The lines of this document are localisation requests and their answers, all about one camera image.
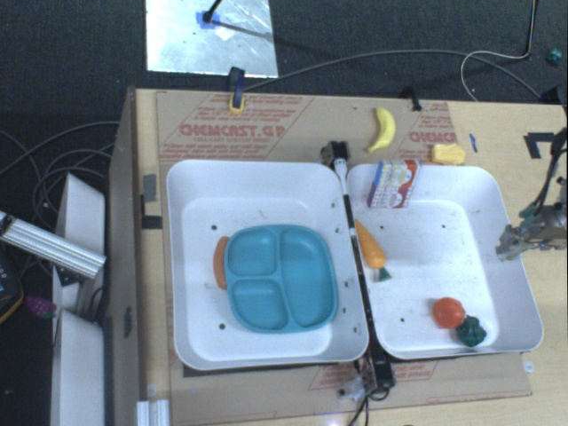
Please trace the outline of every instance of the red tomato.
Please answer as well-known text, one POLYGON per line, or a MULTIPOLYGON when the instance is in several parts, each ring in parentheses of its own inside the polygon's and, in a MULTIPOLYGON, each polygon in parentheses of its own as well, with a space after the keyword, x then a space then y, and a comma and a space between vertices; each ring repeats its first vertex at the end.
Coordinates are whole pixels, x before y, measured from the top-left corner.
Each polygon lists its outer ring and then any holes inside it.
POLYGON ((465 310, 462 304, 449 296, 437 300, 434 303, 432 312, 434 320, 442 328, 457 328, 465 317, 465 310))

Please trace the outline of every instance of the yellow sponge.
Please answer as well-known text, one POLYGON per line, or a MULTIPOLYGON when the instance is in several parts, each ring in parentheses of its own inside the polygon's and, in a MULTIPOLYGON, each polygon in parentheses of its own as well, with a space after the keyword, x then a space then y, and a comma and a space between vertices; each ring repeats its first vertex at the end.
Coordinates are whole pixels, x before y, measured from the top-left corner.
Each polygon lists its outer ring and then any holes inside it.
POLYGON ((432 161, 448 166, 457 166, 465 161, 465 152, 457 144, 436 144, 432 147, 432 161))

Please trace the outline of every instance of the black floor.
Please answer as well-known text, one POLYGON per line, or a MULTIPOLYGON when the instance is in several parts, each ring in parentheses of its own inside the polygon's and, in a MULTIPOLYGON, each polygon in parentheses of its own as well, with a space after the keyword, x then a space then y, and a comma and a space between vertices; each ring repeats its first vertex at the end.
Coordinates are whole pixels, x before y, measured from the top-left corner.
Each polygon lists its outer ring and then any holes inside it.
MULTIPOLYGON (((525 51, 532 0, 270 0, 281 75, 368 51, 437 49, 525 51)), ((482 101, 539 101, 558 87, 566 102, 568 0, 540 0, 532 55, 487 58, 526 81, 528 91, 501 71, 471 61, 468 83, 482 101), (558 66, 546 61, 556 47, 558 66)), ((222 90, 224 77, 146 71, 145 0, 0 0, 0 130, 32 148, 87 122, 112 121, 128 85, 222 90)), ((469 100, 460 81, 462 58, 441 53, 377 56, 273 83, 258 91, 396 97, 412 85, 424 99, 469 100)), ((247 80, 247 84, 256 83, 247 80)), ((44 172, 59 154, 111 144, 115 127, 81 130, 34 153, 44 172)), ((0 210, 34 219, 37 183, 29 160, 0 132, 0 210)), ((77 163, 70 156, 59 167, 77 163)), ((96 157, 85 167, 105 172, 96 157)), ((104 190, 104 180, 80 177, 104 190)), ((51 197, 58 200, 58 188, 51 197)), ((44 210, 47 224, 55 215, 44 210)), ((21 269, 25 257, 10 250, 21 269)), ((29 295, 50 297, 51 280, 37 266, 23 278, 29 295)), ((0 325, 0 424, 45 425, 51 388, 51 323, 21 307, 0 325)))

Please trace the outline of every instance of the yellow banana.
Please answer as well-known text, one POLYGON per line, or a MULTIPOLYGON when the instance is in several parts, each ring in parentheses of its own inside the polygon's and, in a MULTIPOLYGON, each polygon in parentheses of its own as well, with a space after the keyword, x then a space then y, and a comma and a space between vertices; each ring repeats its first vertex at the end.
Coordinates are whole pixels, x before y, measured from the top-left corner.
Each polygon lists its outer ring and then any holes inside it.
POLYGON ((396 123, 392 114, 384 107, 376 108, 376 119, 379 123, 379 134, 375 142, 367 149, 369 153, 379 148, 386 148, 394 139, 396 123))

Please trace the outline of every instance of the silver square panel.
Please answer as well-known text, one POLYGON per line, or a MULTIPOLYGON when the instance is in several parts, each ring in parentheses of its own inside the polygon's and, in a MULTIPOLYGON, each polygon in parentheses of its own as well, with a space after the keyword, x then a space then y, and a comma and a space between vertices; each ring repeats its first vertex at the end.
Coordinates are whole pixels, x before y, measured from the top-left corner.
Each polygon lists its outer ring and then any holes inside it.
POLYGON ((201 14, 215 0, 146 0, 150 71, 278 77, 268 0, 223 0, 214 24, 201 14))

